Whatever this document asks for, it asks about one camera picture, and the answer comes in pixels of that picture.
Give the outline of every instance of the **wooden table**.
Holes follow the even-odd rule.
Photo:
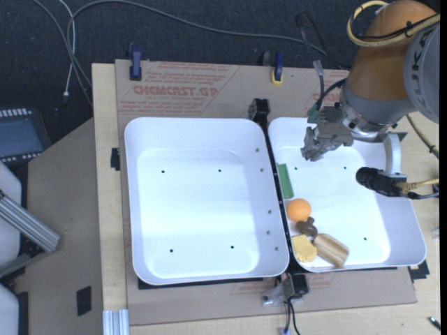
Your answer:
[[[94,127],[98,179],[98,210],[101,235],[103,309],[118,311],[128,307],[124,270],[122,199],[119,173],[110,167],[110,150],[119,146],[115,65],[94,64]],[[439,144],[439,126],[419,113],[412,117],[424,134]],[[406,119],[397,131],[409,134],[402,142],[402,171],[409,181],[439,176],[439,161],[427,152]],[[427,319],[441,320],[439,239],[439,199],[413,202],[427,244],[430,275],[415,281],[418,302],[399,306],[350,308],[297,314],[298,329],[310,334],[437,334],[439,330]],[[285,314],[178,322],[161,325],[132,326],[131,333],[143,334],[279,334]]]

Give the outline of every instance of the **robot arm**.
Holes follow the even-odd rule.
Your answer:
[[[374,21],[361,38],[352,32],[353,18],[372,5],[382,5]],[[359,170],[363,186],[387,196],[398,196],[396,182],[406,181],[400,174],[400,144],[404,135],[391,133],[403,116],[416,110],[439,123],[440,15],[411,0],[386,4],[373,1],[359,7],[348,23],[348,35],[360,45],[345,81],[339,103],[322,107],[309,118],[316,123],[306,130],[301,149],[306,160],[317,161],[327,151],[351,146],[354,140],[383,142],[387,166],[377,170]]]

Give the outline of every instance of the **white tray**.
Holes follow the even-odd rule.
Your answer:
[[[124,133],[133,267],[146,283],[276,276],[289,252],[261,128],[142,117]]]
[[[318,231],[345,244],[349,256],[343,268],[318,256],[300,265],[322,272],[420,264],[426,248],[411,201],[387,198],[356,181],[356,171],[363,166],[385,168],[383,145],[355,141],[352,147],[329,151],[321,160],[306,161],[300,148],[308,126],[315,127],[304,118],[273,120],[269,136],[274,158],[287,164],[294,198],[310,202]],[[294,222],[288,225],[291,237],[299,234]]]

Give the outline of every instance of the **orange ball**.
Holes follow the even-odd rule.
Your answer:
[[[312,208],[304,198],[291,200],[287,205],[287,217],[295,222],[306,221],[310,217]]]

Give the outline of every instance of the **blue clip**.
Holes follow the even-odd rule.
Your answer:
[[[274,71],[272,73],[272,82],[274,84],[282,84],[282,66],[284,65],[284,55],[281,52],[277,52],[275,55]]]
[[[140,65],[142,55],[141,46],[132,43],[130,55],[132,61],[130,68],[130,79],[131,81],[141,81],[141,65]]]

